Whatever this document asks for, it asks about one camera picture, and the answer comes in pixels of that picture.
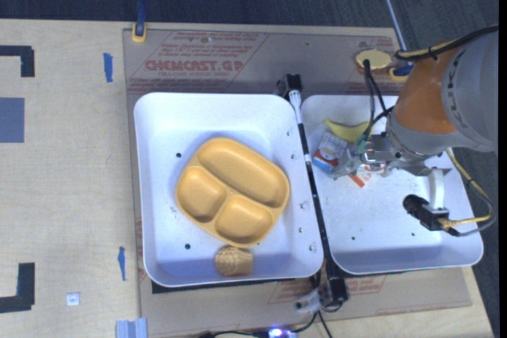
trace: wooden table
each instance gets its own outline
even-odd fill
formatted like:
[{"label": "wooden table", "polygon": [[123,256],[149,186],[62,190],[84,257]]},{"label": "wooden table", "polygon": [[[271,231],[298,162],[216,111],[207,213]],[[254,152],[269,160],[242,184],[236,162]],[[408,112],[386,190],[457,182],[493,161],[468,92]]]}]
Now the wooden table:
[{"label": "wooden table", "polygon": [[[33,78],[21,77],[19,57],[0,56],[0,97],[25,99],[24,142],[0,142],[0,297],[17,294],[18,264],[34,263],[36,280],[35,305],[0,313],[0,335],[108,337],[117,320],[141,315],[122,43],[122,30],[130,27],[0,21],[0,45],[35,50]],[[104,53],[112,56],[112,82]],[[471,306],[329,327],[335,336],[492,336],[474,274],[470,268],[463,274]],[[74,292],[80,304],[68,306]],[[316,324],[300,336],[326,335]]]}]

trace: blue square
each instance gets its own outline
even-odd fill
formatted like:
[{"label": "blue square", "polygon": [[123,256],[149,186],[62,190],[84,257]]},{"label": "blue square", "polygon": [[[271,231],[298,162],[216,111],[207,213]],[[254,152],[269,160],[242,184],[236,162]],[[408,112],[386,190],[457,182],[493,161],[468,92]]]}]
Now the blue square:
[{"label": "blue square", "polygon": [[25,142],[23,97],[0,97],[0,142]]}]

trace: yellow cable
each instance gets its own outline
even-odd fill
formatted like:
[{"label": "yellow cable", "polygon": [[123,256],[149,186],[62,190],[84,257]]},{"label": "yellow cable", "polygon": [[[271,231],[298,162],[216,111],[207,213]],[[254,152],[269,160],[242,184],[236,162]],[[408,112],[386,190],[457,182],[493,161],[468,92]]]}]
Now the yellow cable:
[{"label": "yellow cable", "polygon": [[[459,173],[467,180],[469,184],[471,184],[477,192],[481,194],[482,197],[484,197],[487,201],[490,201],[490,198],[482,190],[482,188],[471,178],[471,176],[467,173],[467,171],[464,169],[464,167],[461,166],[461,164],[456,160],[454,155],[452,154],[451,150],[446,149],[445,152],[451,159],[452,163],[458,169]],[[462,224],[470,224],[471,222],[483,222],[489,220],[491,217],[493,217],[493,211],[490,207],[490,212],[488,215],[484,215],[482,217],[473,217],[473,218],[464,218],[462,220],[448,220],[446,218],[439,218],[438,222],[442,225],[442,228],[450,228],[453,226],[460,226]]]}]

